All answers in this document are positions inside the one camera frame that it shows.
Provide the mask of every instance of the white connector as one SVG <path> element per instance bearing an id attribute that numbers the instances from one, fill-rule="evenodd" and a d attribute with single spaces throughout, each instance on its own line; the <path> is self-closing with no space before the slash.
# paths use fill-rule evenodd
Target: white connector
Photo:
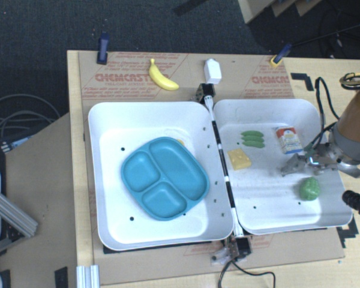
<path id="1" fill-rule="evenodd" d="M 206 83 L 218 84 L 222 78 L 220 64 L 215 59 L 205 61 L 204 74 Z"/>

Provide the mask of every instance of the wooden table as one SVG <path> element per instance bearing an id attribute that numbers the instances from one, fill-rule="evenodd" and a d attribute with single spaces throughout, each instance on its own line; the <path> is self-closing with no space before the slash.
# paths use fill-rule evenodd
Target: wooden table
<path id="1" fill-rule="evenodd" d="M 196 54 L 189 56 L 197 59 Z M 222 69 L 224 69 L 224 63 L 231 60 L 232 56 L 221 55 L 220 57 L 223 59 L 220 63 Z M 302 82 L 292 80 L 291 73 L 306 73 L 313 81 L 321 76 L 327 82 L 338 82 L 339 78 L 346 73 L 360 71 L 360 61 L 356 60 L 285 58 L 284 65 L 295 98 L 306 99 L 315 104 L 315 106 L 316 99 L 314 93 L 308 93 Z M 94 252 L 92 246 L 85 143 L 83 141 L 84 118 L 78 51 L 68 52 L 68 80 L 77 264 L 79 266 L 90 266 L 94 264 Z M 340 84 L 334 84 L 331 85 L 331 97 L 337 112 L 341 113 L 353 97 L 353 93 L 341 89 Z M 322 97 L 322 101 L 324 108 L 328 110 L 325 97 Z M 333 121 L 332 115 L 327 114 L 326 123 L 330 124 Z M 341 177 L 347 189 L 360 193 L 360 179 L 353 179 L 344 174 L 341 174 Z M 348 239 L 346 241 L 345 258 L 267 268 L 267 270 L 275 272 L 277 287 L 360 287 L 360 215 L 355 214 L 355 220 L 359 229 L 359 235 L 355 239 Z M 254 269 L 252 271 L 264 271 L 264 269 Z M 216 287 L 217 280 L 218 273 L 210 273 L 144 282 L 113 284 L 106 287 Z M 223 286 L 271 287 L 272 282 L 270 277 L 249 277 L 242 275 L 239 271 L 233 271 L 225 275 Z"/>

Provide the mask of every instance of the green ball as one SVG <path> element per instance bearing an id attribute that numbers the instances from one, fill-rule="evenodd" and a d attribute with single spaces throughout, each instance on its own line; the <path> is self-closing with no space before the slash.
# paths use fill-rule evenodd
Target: green ball
<path id="1" fill-rule="evenodd" d="M 310 177 L 300 185 L 300 198 L 304 200 L 315 200 L 320 195 L 319 182 Z"/>

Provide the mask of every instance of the yellow sponge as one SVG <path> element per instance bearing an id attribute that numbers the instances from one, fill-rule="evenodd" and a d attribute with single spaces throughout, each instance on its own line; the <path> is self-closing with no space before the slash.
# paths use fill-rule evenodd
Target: yellow sponge
<path id="1" fill-rule="evenodd" d="M 228 156 L 234 170 L 245 169 L 252 165 L 251 160 L 241 148 L 229 151 Z"/>

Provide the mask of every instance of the green vegetable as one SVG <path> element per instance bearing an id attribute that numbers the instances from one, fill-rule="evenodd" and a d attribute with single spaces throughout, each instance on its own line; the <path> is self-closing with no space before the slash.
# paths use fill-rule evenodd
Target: green vegetable
<path id="1" fill-rule="evenodd" d="M 300 185 L 299 192 L 301 199 L 315 200 L 320 195 L 319 182 L 314 177 L 310 177 Z"/>
<path id="2" fill-rule="evenodd" d="M 244 141 L 255 141 L 255 142 L 264 142 L 264 139 L 259 136 L 242 136 Z"/>
<path id="3" fill-rule="evenodd" d="M 264 143 L 257 141 L 244 141 L 243 145 L 257 148 L 263 148 L 265 146 Z"/>
<path id="4" fill-rule="evenodd" d="M 256 131 L 256 130 L 248 130 L 248 131 L 242 132 L 241 135 L 242 136 L 257 136 L 257 137 L 264 136 L 264 134 L 262 134 L 261 132 Z"/>

